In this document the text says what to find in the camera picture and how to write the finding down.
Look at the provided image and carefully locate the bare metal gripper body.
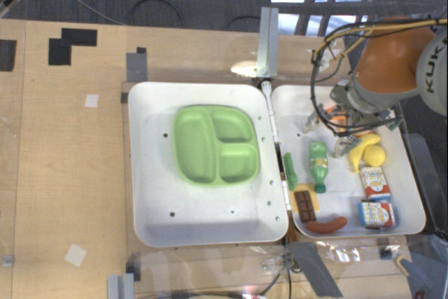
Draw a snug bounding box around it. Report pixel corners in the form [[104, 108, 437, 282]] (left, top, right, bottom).
[[328, 79, 393, 133]]

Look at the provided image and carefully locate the yellow banana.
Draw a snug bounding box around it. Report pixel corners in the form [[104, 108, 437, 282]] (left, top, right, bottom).
[[347, 132, 382, 174]]

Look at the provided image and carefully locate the orange carrot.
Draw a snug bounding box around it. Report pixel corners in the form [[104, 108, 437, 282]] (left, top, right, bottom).
[[323, 105, 351, 124]]

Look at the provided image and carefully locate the green plastic bottle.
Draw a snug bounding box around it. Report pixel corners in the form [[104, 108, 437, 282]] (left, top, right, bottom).
[[308, 141, 330, 194]]

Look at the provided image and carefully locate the yellow lemon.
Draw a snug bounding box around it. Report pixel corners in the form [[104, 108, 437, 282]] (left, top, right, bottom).
[[363, 144, 387, 167]]

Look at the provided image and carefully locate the thin black and white rod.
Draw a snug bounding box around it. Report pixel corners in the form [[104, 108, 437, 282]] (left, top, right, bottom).
[[261, 80, 293, 213]]

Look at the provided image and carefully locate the red and white carton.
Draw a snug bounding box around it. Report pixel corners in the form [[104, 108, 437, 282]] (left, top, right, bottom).
[[358, 166, 392, 202], [357, 200, 397, 230]]

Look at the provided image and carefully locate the white plastic tray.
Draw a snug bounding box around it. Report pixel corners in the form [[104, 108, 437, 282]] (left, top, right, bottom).
[[127, 81, 290, 249], [271, 84, 427, 239]]

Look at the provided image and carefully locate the green pickle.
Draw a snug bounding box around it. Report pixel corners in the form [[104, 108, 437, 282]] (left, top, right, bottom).
[[282, 152, 299, 192]]

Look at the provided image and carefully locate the yellow cheese slice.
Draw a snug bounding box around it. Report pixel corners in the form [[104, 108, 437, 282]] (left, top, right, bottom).
[[291, 182, 321, 215]]

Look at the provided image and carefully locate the brown chocolate bar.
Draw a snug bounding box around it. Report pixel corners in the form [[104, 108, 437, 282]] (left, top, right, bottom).
[[293, 190, 317, 223]]

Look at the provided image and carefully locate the red-brown sausage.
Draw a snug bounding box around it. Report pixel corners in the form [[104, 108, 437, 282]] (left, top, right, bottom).
[[305, 216, 349, 235]]

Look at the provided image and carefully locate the green divided plate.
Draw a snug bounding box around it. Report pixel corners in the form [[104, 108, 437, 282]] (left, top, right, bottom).
[[172, 104, 261, 188]]

